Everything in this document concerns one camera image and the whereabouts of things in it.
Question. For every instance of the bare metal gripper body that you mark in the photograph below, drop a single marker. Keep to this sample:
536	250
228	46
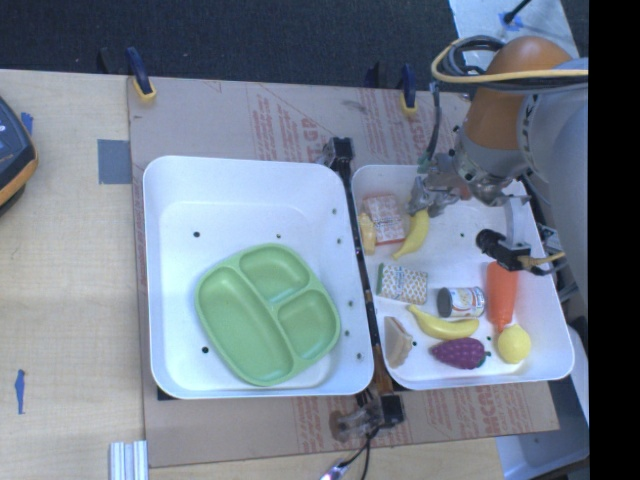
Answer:
462	178

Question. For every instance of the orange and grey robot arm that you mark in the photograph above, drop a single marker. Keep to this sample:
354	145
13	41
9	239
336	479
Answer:
555	133

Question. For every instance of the black cylinder on white bracket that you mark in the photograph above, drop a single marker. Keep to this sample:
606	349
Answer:
511	253

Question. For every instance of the brown cardboard board red print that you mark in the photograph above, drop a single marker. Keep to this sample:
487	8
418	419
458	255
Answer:
225	118

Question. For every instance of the beige bread slice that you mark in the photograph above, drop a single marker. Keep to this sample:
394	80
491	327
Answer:
396	343

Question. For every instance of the small yellow bottle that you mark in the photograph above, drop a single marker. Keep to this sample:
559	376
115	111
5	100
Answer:
368	235

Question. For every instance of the thin black and white rod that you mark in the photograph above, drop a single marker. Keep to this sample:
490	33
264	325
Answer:
369	298

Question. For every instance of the yellow lemon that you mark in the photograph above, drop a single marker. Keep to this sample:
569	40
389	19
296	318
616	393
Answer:
514	344

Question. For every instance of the orange carrot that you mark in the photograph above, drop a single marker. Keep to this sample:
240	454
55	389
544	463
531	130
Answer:
501	293

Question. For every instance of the white plastic tray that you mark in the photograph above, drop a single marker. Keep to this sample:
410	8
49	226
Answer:
240	193
455	268

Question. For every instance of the purple grapes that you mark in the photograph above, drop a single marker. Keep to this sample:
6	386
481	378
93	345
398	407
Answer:
459	353

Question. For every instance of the green divided plate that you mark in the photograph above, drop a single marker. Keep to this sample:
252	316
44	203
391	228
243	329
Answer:
265	313

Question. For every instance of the orange and pink carton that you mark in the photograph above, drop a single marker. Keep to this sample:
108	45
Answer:
386	220

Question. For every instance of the yellow banana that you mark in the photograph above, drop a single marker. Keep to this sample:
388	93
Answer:
417	235
445	327

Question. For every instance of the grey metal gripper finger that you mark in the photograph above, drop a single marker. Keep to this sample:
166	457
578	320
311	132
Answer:
441	204
416	199

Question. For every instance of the small white and orange can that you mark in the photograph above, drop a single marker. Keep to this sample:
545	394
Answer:
465	302

